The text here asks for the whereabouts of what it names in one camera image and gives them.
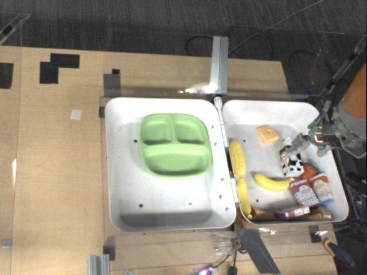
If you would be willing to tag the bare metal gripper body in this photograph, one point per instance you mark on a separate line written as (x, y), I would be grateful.
(327, 141)

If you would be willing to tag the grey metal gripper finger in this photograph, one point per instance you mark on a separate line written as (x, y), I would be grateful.
(301, 149)
(298, 139)

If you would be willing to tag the cow print milk carton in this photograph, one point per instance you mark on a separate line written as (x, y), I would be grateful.
(292, 168)

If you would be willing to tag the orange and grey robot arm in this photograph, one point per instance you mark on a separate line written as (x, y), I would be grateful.
(355, 96)

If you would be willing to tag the orange toy vegetable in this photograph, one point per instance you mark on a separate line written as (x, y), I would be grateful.
(309, 171)

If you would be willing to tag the orange cheese wedge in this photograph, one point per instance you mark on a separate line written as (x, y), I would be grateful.
(268, 135)

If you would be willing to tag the white plastic tray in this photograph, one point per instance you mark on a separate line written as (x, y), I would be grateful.
(266, 159)
(172, 193)

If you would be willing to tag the orange white and blue carton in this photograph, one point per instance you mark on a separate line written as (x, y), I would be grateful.
(323, 188)

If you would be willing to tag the red and white carton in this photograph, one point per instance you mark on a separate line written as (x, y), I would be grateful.
(304, 193)

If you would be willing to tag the yellow banana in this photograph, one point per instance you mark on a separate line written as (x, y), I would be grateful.
(271, 183)

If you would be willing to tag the yellow corn cob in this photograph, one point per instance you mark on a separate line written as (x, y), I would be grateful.
(238, 157)

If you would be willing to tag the tan biscuit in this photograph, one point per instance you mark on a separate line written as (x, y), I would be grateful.
(321, 214)

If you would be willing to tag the yellow oblong toy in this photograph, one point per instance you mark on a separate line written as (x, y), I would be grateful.
(243, 195)

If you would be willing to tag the brown bread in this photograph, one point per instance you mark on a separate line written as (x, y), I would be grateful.
(262, 216)

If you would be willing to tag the green divided plate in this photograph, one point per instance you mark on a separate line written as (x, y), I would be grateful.
(175, 156)

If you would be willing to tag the pale wood board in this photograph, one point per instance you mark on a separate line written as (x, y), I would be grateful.
(172, 76)

